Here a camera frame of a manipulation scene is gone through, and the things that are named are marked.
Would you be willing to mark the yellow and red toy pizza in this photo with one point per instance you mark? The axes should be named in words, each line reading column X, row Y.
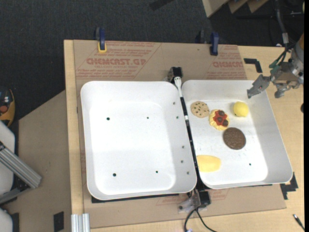
column 218, row 120

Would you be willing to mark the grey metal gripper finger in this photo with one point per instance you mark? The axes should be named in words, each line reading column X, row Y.
column 258, row 86
column 281, row 91

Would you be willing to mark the brown cardboard board red print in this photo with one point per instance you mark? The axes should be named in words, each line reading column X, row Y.
column 149, row 59

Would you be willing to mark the thin black and white rod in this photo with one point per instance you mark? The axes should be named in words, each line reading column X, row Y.
column 186, row 112

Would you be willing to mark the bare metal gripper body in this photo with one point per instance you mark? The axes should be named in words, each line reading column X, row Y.
column 285, row 74

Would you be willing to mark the white plastic tray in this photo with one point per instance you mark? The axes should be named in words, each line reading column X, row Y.
column 135, row 141
column 260, row 141

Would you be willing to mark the yellow toy lemon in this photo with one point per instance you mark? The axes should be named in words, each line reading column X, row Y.
column 240, row 109

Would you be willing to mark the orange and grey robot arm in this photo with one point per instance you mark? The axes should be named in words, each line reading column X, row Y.
column 299, row 53

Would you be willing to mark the tan chocolate chip biscuit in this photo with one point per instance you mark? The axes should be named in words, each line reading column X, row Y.
column 200, row 109

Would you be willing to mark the brown round biscuit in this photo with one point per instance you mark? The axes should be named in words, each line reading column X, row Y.
column 234, row 138

